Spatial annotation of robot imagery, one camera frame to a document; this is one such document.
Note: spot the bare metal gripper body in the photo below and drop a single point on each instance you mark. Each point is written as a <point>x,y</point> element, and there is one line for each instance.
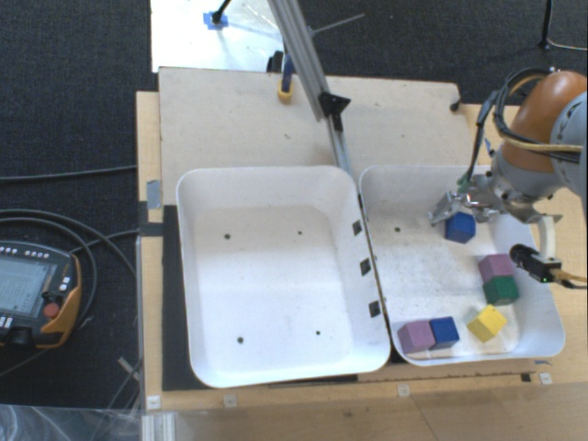
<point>487,193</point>

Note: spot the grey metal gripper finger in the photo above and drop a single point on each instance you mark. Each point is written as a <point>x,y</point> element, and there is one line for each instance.
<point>442,209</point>
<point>485,214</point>

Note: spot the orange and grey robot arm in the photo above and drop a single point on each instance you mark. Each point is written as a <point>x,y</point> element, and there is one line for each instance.
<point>537,113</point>

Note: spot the blue cube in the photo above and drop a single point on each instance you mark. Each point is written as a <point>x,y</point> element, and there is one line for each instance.
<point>459,229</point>
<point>444,332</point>

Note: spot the purple cube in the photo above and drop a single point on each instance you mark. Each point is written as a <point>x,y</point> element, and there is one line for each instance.
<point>495,267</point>
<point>415,336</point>

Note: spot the white plastic tray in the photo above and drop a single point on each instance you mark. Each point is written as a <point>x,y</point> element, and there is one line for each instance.
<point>275,287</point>
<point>422,269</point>

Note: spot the green cube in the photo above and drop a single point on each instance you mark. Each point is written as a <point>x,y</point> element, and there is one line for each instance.
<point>500,290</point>

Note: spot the thin black rod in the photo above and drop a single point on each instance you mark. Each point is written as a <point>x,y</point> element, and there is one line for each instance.
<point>373,264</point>

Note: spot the yellow cube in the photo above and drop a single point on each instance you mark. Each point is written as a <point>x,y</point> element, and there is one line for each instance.
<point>487,323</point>

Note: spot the pale flat board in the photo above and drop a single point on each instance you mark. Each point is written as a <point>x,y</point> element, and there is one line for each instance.
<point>239,117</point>

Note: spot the black cylinder on white bracket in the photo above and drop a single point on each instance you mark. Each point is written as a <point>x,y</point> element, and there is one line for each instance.
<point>528,259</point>

